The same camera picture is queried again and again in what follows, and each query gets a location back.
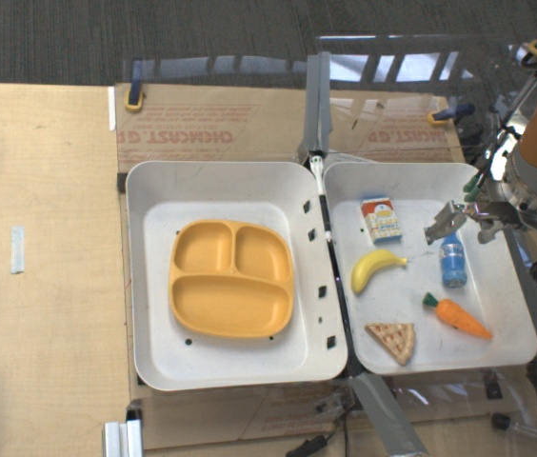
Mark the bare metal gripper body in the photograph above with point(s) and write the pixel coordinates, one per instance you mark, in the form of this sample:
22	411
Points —
530	214

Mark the white plastic tray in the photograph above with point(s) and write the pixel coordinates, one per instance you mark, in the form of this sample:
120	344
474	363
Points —
421	274
230	364

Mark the tan pizza slice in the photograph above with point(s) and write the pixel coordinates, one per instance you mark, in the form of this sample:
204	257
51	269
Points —
394	338

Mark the brown cardboard board red print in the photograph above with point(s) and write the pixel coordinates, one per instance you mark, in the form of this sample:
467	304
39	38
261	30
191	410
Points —
211	126

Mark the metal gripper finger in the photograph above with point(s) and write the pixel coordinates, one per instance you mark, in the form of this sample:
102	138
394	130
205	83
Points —
490	231
445	223

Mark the yellow banana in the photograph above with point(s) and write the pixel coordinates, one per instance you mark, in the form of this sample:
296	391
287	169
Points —
368	267

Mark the orange carrot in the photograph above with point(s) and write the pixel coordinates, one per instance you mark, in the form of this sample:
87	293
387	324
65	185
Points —
461	319

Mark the orange and white carton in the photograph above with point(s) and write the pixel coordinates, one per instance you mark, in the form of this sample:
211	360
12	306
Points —
382	221

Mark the orange divided plate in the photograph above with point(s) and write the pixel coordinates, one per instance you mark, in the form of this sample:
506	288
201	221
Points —
230	298

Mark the blue plastic bottle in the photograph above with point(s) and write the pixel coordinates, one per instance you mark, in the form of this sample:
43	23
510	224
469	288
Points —
453	264

